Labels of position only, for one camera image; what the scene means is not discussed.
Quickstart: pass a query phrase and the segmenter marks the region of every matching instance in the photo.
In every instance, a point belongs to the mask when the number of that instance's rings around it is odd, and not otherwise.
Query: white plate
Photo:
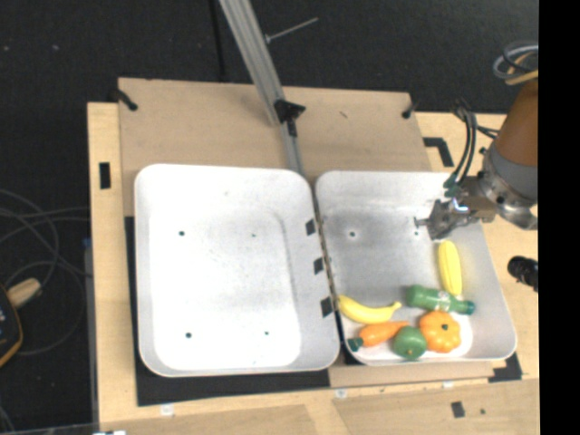
[[[435,199],[444,199],[435,172],[332,171],[316,182],[316,198],[336,293],[369,306],[403,307],[392,320],[418,325],[425,313],[405,304],[413,284],[442,289],[437,243],[414,218],[427,218]],[[461,326],[462,344],[450,353],[426,352],[421,363],[499,360],[516,348],[516,332],[489,254],[481,224],[459,227],[449,235],[458,248],[463,275],[462,298],[476,304],[472,315],[452,314]],[[345,338],[362,326],[340,314]],[[362,347],[353,356],[367,365],[401,363],[392,340]]]
[[[313,371],[336,359],[305,179],[155,164],[134,190],[140,355],[153,372]]]

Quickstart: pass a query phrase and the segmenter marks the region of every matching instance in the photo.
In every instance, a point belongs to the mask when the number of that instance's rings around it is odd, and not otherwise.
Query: multimeter
[[[18,351],[22,340],[20,319],[8,293],[0,285],[0,367]]]

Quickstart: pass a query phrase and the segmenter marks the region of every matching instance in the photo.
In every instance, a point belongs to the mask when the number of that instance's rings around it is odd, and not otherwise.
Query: wooden table
[[[87,111],[102,430],[539,433],[538,295],[506,269],[515,255],[537,259],[537,232],[500,218],[484,229],[517,330],[521,379],[489,383],[505,361],[426,366],[417,375],[379,371],[378,376],[338,362],[330,389],[138,406],[123,226],[132,211],[136,172],[155,161],[284,168],[285,157],[253,85],[120,79],[120,88],[139,105],[136,111],[122,103],[89,103]],[[451,114],[413,113],[404,120],[401,112],[411,104],[404,92],[288,87],[285,93],[307,108],[298,133],[311,182],[330,169],[449,170],[435,149],[423,146],[425,137],[444,139],[456,162],[463,149],[464,126]],[[478,116],[480,124],[495,128],[503,119]],[[480,146],[488,144],[483,136],[478,139]],[[473,172],[479,167],[476,157]],[[463,417],[454,414],[458,407]]]

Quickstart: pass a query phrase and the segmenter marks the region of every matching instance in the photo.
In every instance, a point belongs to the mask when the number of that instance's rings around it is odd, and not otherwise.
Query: orange carrot
[[[351,349],[356,352],[361,346],[375,346],[394,337],[409,321],[388,321],[380,324],[365,325],[357,338],[348,340]]]

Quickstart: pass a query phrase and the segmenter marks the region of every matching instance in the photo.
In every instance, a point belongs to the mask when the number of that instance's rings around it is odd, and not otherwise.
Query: toy banana
[[[402,304],[398,301],[390,306],[370,307],[360,304],[346,295],[338,295],[338,309],[349,319],[360,324],[379,324],[391,319]]]
[[[443,240],[438,248],[439,271],[443,289],[454,295],[461,295],[463,279],[457,247],[450,240]]]

